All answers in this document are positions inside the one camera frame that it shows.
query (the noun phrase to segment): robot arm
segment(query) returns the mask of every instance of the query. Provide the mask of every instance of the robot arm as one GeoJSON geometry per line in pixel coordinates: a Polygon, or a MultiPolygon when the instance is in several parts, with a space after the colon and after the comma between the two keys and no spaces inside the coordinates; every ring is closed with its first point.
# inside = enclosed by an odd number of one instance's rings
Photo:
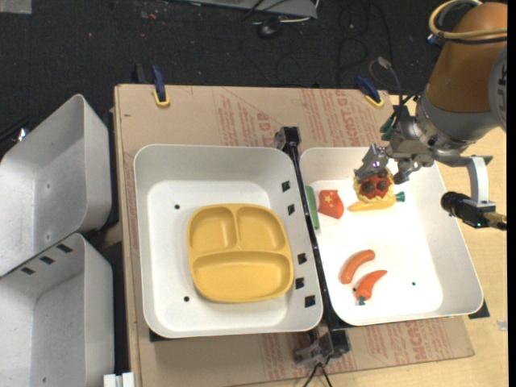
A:
{"type": "Polygon", "coordinates": [[[397,161],[396,184],[435,161],[468,168],[471,197],[455,192],[443,195],[441,206],[468,225],[506,229],[506,216],[497,214],[489,200],[486,165],[491,156],[463,156],[468,146],[495,127],[506,131],[507,5],[477,0],[452,0],[438,7],[430,29],[446,41],[431,77],[418,99],[415,116],[402,105],[382,127],[387,146],[372,145],[355,171],[356,180],[378,173],[389,159],[397,161]],[[474,7],[453,32],[436,25],[456,4],[474,7]]]}

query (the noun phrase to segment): black floor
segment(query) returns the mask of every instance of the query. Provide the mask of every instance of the black floor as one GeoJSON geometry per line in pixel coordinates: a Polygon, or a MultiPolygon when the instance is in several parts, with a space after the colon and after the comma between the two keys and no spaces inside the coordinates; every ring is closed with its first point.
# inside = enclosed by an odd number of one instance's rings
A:
{"type": "Polygon", "coordinates": [[[322,0],[318,20],[261,39],[252,23],[262,13],[162,0],[32,0],[30,15],[0,12],[0,134],[20,119],[34,127],[76,93],[104,114],[136,63],[149,79],[159,65],[178,85],[349,89],[362,73],[396,89],[392,76],[368,68],[383,56],[402,91],[418,91],[440,50],[427,43],[428,18],[446,1],[322,0]]]}

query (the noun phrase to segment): orange sausage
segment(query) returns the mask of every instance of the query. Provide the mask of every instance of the orange sausage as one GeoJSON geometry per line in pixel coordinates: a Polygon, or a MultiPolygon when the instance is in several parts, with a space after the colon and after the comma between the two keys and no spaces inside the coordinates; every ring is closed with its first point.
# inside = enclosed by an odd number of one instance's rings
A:
{"type": "Polygon", "coordinates": [[[343,284],[349,284],[353,280],[356,270],[363,263],[374,260],[376,254],[372,249],[364,249],[363,251],[357,252],[351,259],[344,265],[344,268],[340,274],[340,282],[343,284]]]}
{"type": "Polygon", "coordinates": [[[367,301],[372,296],[373,286],[386,273],[387,271],[385,271],[384,269],[373,271],[372,273],[367,274],[358,284],[358,288],[355,292],[355,298],[360,302],[361,305],[363,305],[364,301],[367,301]]]}

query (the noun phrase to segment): cardboard sheet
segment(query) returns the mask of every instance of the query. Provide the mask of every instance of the cardboard sheet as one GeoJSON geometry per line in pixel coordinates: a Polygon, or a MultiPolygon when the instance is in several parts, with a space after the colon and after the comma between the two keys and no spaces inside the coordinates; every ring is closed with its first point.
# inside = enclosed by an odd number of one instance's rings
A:
{"type": "MultiPolygon", "coordinates": [[[[378,128],[392,111],[375,108],[358,90],[167,86],[159,108],[151,85],[115,89],[115,121],[123,207],[131,369],[143,387],[231,386],[307,377],[293,353],[307,334],[234,335],[151,341],[142,307],[133,160],[147,144],[271,146],[282,126],[297,126],[301,149],[382,144],[378,128]]],[[[461,317],[397,322],[347,330],[351,351],[327,366],[351,372],[473,355],[461,317]]]]}

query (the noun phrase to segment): yellow cable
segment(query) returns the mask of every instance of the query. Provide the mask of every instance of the yellow cable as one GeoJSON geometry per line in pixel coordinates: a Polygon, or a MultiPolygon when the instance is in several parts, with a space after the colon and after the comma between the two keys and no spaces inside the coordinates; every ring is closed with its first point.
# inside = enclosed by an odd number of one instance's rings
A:
{"type": "Polygon", "coordinates": [[[488,29],[488,30],[475,30],[475,31],[463,31],[461,33],[454,33],[452,31],[442,31],[439,30],[435,26],[435,18],[438,14],[448,5],[453,4],[455,2],[475,2],[477,5],[482,4],[477,0],[450,0],[449,2],[445,2],[437,7],[431,14],[428,20],[428,27],[431,32],[438,37],[442,37],[444,39],[453,40],[453,39],[469,39],[471,37],[478,37],[483,35],[498,35],[501,33],[507,33],[507,27],[500,27],[496,29],[488,29]]]}

